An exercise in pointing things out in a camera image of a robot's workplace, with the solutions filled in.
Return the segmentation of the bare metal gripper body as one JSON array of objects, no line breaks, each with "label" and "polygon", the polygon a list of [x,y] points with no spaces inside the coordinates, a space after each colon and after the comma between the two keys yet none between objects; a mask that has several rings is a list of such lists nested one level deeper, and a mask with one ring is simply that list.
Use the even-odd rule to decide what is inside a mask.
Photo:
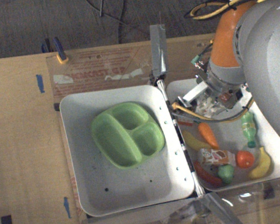
[{"label": "bare metal gripper body", "polygon": [[217,78],[207,79],[206,84],[212,101],[226,109],[232,109],[243,96],[241,84],[231,84]]}]

